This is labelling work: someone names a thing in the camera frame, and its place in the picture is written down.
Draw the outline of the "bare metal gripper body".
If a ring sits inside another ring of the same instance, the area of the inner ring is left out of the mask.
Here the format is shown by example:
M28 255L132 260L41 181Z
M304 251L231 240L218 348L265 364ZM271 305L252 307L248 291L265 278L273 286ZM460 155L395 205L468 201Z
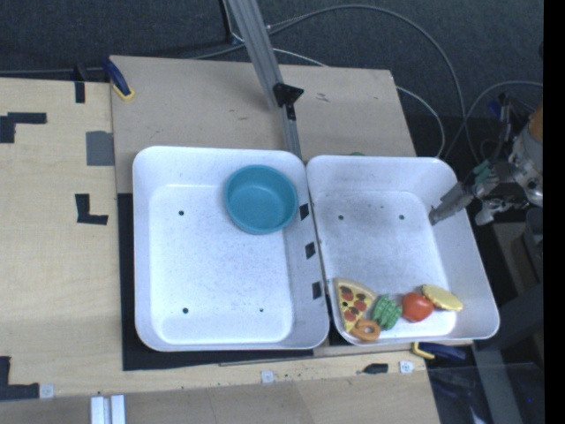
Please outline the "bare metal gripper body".
M502 201L517 208L543 207L543 175L530 163L482 162L472 170L471 190L482 201Z

